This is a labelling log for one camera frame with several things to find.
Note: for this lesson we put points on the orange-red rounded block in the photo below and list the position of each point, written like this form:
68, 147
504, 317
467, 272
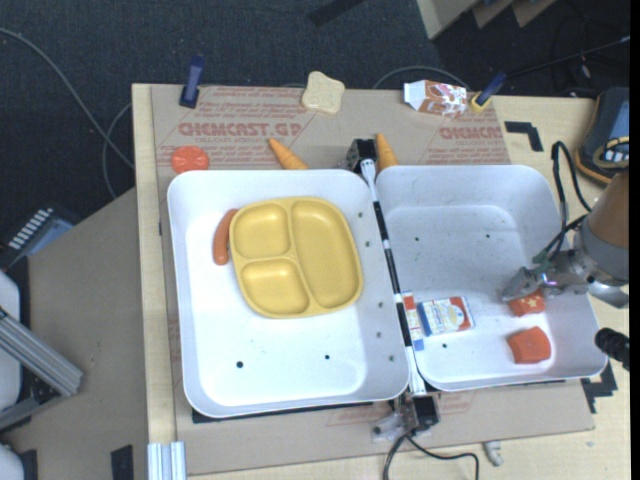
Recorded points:
529, 345

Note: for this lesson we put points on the black cylinder on white bracket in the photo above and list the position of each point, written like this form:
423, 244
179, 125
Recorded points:
612, 342

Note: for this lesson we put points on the yellow divided plate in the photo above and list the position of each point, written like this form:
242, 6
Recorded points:
295, 255

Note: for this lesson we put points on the white plastic tray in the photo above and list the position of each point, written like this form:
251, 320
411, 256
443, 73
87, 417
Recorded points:
280, 358
450, 218

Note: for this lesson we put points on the brown cardboard board red print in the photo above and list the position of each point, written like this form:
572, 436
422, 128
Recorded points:
240, 133

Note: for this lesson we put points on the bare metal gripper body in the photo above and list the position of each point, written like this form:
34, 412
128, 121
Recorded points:
570, 270

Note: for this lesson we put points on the white red and blue packet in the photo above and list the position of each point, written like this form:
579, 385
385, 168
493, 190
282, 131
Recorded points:
413, 320

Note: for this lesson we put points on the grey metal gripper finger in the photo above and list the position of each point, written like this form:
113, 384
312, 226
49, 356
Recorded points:
515, 285
549, 285

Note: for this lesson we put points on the beige bread slice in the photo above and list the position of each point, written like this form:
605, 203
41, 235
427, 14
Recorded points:
323, 94

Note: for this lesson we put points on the orange carrot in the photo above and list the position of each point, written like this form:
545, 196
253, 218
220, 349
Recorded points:
386, 153
287, 158

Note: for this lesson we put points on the orange round slice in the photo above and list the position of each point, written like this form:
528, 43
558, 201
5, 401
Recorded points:
190, 159

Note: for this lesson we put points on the white blue and red carton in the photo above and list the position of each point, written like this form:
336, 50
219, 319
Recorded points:
445, 316

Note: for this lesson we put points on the white and orange carton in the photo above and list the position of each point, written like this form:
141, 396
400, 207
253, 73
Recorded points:
435, 98

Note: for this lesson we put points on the orange sausage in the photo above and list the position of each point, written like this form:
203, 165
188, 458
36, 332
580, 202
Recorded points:
220, 243

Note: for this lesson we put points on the thin black and white rod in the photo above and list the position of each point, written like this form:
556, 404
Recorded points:
389, 258

